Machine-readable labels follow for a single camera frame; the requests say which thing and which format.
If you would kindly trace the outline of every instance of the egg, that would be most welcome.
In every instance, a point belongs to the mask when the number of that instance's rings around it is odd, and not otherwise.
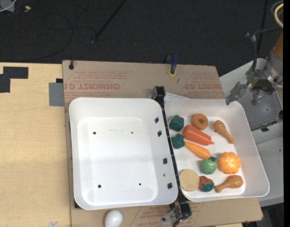
[[[105,217],[105,227],[119,227],[123,221],[123,215],[119,210],[110,210]]]

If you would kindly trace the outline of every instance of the plastic carrot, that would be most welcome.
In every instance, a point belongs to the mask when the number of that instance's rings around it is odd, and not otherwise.
[[[182,135],[190,141],[194,141],[196,143],[202,144],[202,145],[209,145],[214,144],[214,142],[211,140],[211,137],[201,130],[193,127],[192,125],[187,125],[184,127]]]
[[[209,159],[211,157],[210,151],[202,146],[188,141],[185,141],[185,146],[201,159]]]

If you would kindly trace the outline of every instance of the plastic donut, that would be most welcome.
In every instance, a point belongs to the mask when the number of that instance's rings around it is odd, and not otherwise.
[[[202,131],[207,128],[209,121],[205,115],[201,113],[196,113],[192,116],[191,124],[195,128]]]

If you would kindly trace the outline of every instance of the round bread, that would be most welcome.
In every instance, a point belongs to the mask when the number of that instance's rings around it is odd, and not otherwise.
[[[186,191],[195,191],[200,185],[200,178],[198,174],[191,169],[181,171],[179,174],[179,180],[181,182],[182,189]]]
[[[192,126],[194,126],[195,128],[199,129],[199,130],[204,130],[207,128],[209,121],[208,118],[201,114],[201,113],[196,113],[192,116],[191,119],[191,124]]]

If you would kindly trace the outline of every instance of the cardboard sheet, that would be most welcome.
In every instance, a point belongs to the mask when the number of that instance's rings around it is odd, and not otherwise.
[[[73,227],[102,227],[108,210],[76,208],[73,196],[72,149],[70,139],[70,102],[77,97],[148,97],[155,86],[188,98],[224,99],[214,66],[177,65],[175,77],[168,75],[167,64],[63,61],[64,102],[67,131],[71,223]],[[202,227],[261,220],[263,214],[257,198],[192,202],[192,216],[182,227]],[[120,208],[125,227],[167,227],[160,217],[170,211],[168,205]]]

